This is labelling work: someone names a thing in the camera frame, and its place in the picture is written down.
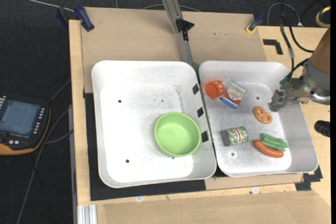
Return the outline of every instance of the wooden table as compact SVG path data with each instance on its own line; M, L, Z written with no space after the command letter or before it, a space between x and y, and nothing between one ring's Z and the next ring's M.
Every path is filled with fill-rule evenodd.
M72 104L74 110L76 200L78 206L97 205L98 224L105 223L330 223L330 139L318 134L317 120L330 121L330 107L313 102L302 109L323 174L312 190L297 191L302 174L209 178L206 191L91 201L83 91L92 92L90 72L99 60L182 60L177 37L165 11L86 8L95 29L86 32L78 20L69 24ZM244 28L252 15L184 12L195 23L189 38L194 61L276 61L290 68L285 41L278 27ZM297 40L314 49L326 29L295 28ZM292 44L289 31L286 29ZM284 55L263 39L280 42ZM294 47L296 63L309 54Z

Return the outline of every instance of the white tray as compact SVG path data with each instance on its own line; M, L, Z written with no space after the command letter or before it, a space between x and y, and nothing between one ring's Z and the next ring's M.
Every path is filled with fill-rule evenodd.
M204 95L206 111L214 140L217 163L229 176L248 176L281 173L306 173L318 166L318 158L299 104L288 105L279 112L271 112L268 103L279 82L289 70L276 62L207 61L201 64L201 85L222 80L228 88L230 82L246 89L237 109L232 109L220 99ZM258 122L253 115L255 106L270 112L270 124ZM226 147L221 131L243 126L247 129L248 142ZM267 133L284 139L289 148L283 158L263 155L253 146L253 140Z
M205 179L216 158L194 69L183 62L101 61L92 69L98 169L114 188ZM209 139L191 156L164 155L154 139L160 115L179 111L192 117Z

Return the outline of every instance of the orange sausage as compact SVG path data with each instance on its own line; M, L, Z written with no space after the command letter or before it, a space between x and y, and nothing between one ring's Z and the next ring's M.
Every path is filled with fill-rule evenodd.
M283 151L274 150L265 146L260 139L254 140L254 146L263 154L273 158L282 158L284 155Z

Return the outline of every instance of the display screen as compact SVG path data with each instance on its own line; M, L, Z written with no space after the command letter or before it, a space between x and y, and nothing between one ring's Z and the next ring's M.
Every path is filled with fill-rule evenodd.
M29 138L40 106L15 100L8 100L0 121L0 130L20 134Z

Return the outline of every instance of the black mat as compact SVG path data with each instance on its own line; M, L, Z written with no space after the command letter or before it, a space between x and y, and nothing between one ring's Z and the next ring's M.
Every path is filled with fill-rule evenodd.
M90 169L91 200L115 199L124 197L187 193L205 190L204 180L150 184L144 186L111 188L103 183L98 173L96 121L94 117L93 94L85 94L87 139Z

